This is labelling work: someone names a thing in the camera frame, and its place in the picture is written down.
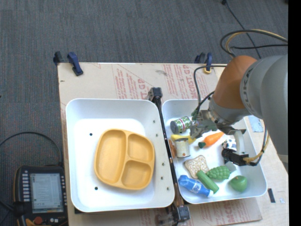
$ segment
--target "tin can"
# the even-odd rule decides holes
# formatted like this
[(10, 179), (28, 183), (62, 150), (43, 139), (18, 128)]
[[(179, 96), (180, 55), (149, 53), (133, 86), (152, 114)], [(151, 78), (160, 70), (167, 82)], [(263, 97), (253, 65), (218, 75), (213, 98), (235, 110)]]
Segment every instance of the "tin can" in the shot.
[(191, 125), (191, 120), (189, 119), (188, 116), (184, 116), (175, 121), (171, 121), (170, 129), (174, 134), (176, 134), (185, 131), (186, 129), (189, 128), (190, 125)]
[(190, 156), (190, 149), (188, 138), (181, 138), (175, 141), (175, 148), (177, 151), (177, 157), (188, 157)]

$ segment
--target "water bottle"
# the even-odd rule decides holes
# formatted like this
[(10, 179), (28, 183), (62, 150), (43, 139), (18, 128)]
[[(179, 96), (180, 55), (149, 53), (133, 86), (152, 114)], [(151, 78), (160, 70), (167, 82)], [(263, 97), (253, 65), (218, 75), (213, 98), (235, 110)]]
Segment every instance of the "water bottle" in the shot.
[(187, 188), (194, 194), (204, 194), (208, 198), (213, 195), (213, 191), (207, 189), (200, 181), (181, 175), (178, 179), (179, 185)]

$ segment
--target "orange divided plate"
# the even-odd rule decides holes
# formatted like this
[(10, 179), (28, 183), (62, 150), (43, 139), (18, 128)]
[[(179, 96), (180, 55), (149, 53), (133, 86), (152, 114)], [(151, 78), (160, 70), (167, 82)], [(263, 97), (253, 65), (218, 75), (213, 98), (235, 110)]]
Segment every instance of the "orange divided plate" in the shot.
[(151, 182), (154, 164), (155, 149), (145, 136), (109, 129), (98, 140), (94, 171), (99, 180), (108, 185), (143, 189)]

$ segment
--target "table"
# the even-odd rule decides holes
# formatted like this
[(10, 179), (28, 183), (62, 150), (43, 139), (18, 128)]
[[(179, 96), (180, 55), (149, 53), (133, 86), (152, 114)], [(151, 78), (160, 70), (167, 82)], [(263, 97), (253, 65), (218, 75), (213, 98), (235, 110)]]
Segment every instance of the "table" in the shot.
[[(107, 211), (92, 214), (76, 214), (70, 195), (69, 158), (65, 108), (75, 98), (146, 99), (148, 91), (160, 87), (163, 101), (169, 99), (197, 98), (193, 71), (198, 64), (140, 64), (140, 63), (80, 63), (84, 73), (76, 76), (72, 64), (57, 65), (63, 151), (68, 196), (69, 225), (155, 225), (155, 216), (164, 209)], [(197, 72), (198, 87), (204, 97), (215, 89), (223, 68), (216, 67), (210, 74)], [(260, 151), (263, 133), (253, 132), (246, 120), (254, 147)], [(269, 194), (256, 198), (226, 202), (189, 205), (190, 220), (179, 225), (289, 225), (288, 174), (270, 141), (261, 159), (268, 188), (273, 192), (275, 203)]]

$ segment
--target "green apple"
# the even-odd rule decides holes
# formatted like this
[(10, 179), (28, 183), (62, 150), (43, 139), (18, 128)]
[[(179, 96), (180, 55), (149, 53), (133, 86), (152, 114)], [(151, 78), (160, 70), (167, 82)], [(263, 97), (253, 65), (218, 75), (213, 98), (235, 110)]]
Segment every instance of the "green apple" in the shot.
[(241, 175), (235, 176), (230, 180), (231, 187), (239, 192), (245, 191), (247, 184), (248, 184), (248, 180), (246, 179), (245, 176), (241, 176)]

